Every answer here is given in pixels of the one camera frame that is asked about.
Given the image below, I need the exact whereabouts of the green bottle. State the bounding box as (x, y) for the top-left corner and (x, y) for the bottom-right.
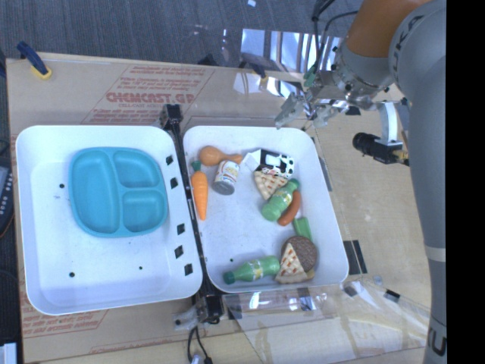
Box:
(222, 255), (282, 285)
(260, 178), (301, 222)

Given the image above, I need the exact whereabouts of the black cylinder on white bracket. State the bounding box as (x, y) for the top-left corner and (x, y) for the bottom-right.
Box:
(352, 100), (411, 166)

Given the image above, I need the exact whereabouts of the black block with thin wires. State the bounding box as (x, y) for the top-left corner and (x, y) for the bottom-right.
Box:
(192, 293), (225, 324)
(159, 103), (185, 129)

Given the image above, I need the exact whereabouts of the blue divided plate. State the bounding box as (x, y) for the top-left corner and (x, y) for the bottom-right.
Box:
(67, 146), (170, 239)

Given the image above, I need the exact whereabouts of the orange sausage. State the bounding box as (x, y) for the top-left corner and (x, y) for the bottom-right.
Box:
(277, 190), (302, 228)

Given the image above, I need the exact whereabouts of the thin black rod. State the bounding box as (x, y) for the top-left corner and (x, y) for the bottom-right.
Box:
(171, 121), (214, 299)

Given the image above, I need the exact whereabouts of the brown round biscuit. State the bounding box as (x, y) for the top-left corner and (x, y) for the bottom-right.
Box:
(280, 235), (319, 274)

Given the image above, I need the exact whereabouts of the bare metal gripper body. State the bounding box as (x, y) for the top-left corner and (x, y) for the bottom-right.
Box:
(305, 69), (388, 110)

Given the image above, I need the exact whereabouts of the brown cardboard board red print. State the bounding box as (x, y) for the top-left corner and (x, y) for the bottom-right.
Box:
(5, 51), (433, 364)

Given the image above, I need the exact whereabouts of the yellow pizza slice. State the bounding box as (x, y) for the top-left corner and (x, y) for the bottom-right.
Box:
(252, 168), (289, 201)
(274, 242), (316, 285)

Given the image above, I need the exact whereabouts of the orange chicken drumstick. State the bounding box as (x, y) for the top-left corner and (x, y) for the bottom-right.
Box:
(199, 145), (244, 168)

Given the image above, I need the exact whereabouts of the green curved piece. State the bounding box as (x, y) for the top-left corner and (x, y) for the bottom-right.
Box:
(292, 216), (314, 243)

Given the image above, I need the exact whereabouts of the orange carrot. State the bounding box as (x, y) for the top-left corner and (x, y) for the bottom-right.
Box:
(190, 160), (210, 221)

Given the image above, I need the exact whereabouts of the small white can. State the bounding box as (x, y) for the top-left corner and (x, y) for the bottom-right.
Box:
(211, 159), (241, 196)

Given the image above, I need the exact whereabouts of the black and white carton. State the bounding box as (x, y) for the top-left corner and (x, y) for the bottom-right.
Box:
(242, 148), (296, 178)

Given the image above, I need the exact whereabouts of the white plastic tray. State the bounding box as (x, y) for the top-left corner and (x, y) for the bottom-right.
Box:
(182, 125), (350, 294)
(14, 124), (204, 316)

